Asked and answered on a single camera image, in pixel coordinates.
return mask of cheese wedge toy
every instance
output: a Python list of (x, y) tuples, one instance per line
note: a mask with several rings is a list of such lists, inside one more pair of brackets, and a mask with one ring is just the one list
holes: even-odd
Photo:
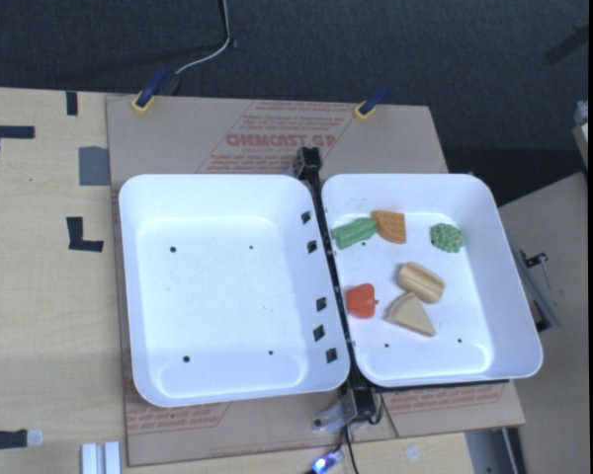
[(424, 336), (435, 335), (435, 327), (426, 314), (421, 300), (411, 292), (404, 293), (395, 300), (386, 310), (384, 319)]

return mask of green toy vegetable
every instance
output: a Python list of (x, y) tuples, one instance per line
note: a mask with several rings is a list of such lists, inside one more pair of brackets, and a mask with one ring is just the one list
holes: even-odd
[(459, 228), (439, 223), (431, 228), (431, 243), (447, 253), (458, 253), (464, 245), (464, 236)]
[(376, 221), (370, 217), (366, 217), (334, 228), (331, 230), (331, 235), (332, 239), (336, 241), (338, 249), (345, 249), (352, 244), (369, 239), (377, 231)]

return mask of blue clamp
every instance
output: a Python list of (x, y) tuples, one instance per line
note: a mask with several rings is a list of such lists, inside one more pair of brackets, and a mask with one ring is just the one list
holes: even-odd
[(360, 121), (369, 118), (374, 113), (376, 105), (388, 97), (390, 93), (391, 89), (387, 87), (377, 90), (364, 102), (361, 102), (354, 108), (354, 118), (359, 119)]
[(142, 91), (140, 91), (134, 100), (132, 100), (131, 108), (138, 113), (146, 113), (154, 102), (154, 95), (163, 81), (167, 78), (168, 74), (169, 72), (166, 68), (159, 68), (156, 70), (149, 81), (147, 81), (147, 84), (145, 84)]

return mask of black cable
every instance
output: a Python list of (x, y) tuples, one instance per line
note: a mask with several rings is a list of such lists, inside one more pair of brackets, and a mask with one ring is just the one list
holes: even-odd
[(345, 438), (344, 433), (341, 431), (340, 436), (338, 437), (338, 444), (336, 444), (336, 447), (334, 449), (332, 449), (332, 452), (336, 452), (338, 451), (341, 447), (343, 447), (343, 440)]
[(356, 467), (356, 459), (354, 458), (354, 450), (352, 449), (352, 442), (349, 439), (349, 424), (345, 425), (345, 439), (347, 440), (347, 449), (349, 450), (349, 457), (352, 460), (352, 467), (354, 467), (354, 472), (356, 474), (360, 474), (360, 472), (358, 472), (358, 467)]
[(371, 418), (369, 418), (369, 423), (372, 425), (377, 425), (381, 421), (383, 414), (384, 414), (384, 399), (381, 395), (380, 396), (380, 405), (378, 406), (378, 414), (376, 416), (376, 419), (372, 420)]

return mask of toy food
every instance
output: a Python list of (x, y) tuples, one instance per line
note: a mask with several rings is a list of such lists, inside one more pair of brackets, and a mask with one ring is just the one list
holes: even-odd
[(435, 327), (426, 314), (422, 302), (414, 293), (404, 293), (386, 310), (384, 317), (389, 323), (407, 328), (428, 337), (435, 335)]
[(404, 214), (388, 210), (374, 210), (372, 218), (376, 221), (378, 233), (387, 241), (397, 244), (406, 242), (406, 223)]
[(359, 241), (365, 241), (376, 233), (376, 221), (370, 217), (359, 218), (331, 230), (338, 249), (345, 249)]
[(376, 291), (366, 282), (347, 291), (347, 310), (359, 318), (371, 318), (376, 312)]
[(397, 273), (397, 283), (429, 304), (438, 302), (446, 287), (439, 276), (414, 262), (402, 266)]
[(447, 253), (458, 253), (460, 247), (464, 245), (464, 237), (459, 228), (439, 223), (431, 227), (431, 243)]

